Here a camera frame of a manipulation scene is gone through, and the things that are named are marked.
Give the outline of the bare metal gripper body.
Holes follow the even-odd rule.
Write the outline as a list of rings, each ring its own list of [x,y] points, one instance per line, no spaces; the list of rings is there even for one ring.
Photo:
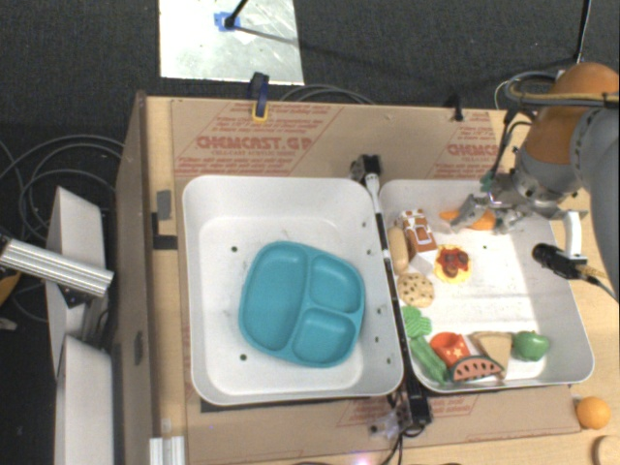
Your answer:
[[[559,207],[568,194],[568,180],[551,173],[527,171],[497,172],[486,175],[490,206],[523,217],[537,214],[548,220],[560,219]]]

